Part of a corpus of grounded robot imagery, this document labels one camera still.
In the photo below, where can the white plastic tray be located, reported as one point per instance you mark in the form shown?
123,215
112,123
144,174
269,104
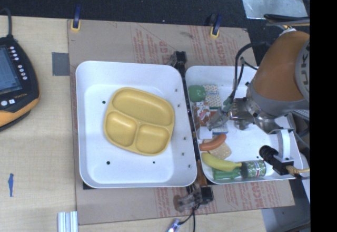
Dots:
247,144
94,146

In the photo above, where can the green and white can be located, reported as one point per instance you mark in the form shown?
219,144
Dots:
255,169

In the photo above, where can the green bell pepper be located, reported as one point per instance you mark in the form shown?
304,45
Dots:
197,93

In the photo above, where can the small white box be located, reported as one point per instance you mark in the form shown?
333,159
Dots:
204,133

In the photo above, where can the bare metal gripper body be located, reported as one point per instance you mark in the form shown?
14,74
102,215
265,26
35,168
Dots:
259,116

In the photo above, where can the white carton with orange pattern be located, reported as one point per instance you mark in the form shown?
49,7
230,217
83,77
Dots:
212,95

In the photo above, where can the orange sausage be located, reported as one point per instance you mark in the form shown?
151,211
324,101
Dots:
212,143

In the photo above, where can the brown cardboard board red print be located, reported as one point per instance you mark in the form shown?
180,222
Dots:
110,41

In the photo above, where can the yellow divided plate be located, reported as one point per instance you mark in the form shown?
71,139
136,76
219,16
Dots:
137,120

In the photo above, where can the blue and white carton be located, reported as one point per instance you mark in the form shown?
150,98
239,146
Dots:
222,129

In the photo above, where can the beige bread slice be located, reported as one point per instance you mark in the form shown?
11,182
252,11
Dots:
223,151

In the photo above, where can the red and white packet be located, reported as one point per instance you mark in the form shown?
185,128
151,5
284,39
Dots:
202,115

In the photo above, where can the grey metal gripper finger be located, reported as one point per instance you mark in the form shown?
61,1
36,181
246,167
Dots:
218,119
242,124

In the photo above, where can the yellow banana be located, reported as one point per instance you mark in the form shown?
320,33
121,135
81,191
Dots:
218,163

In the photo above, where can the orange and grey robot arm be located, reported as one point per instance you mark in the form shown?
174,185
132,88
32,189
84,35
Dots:
279,75

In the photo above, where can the black cylinder on white bracket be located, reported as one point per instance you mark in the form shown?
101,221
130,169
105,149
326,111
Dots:
283,165

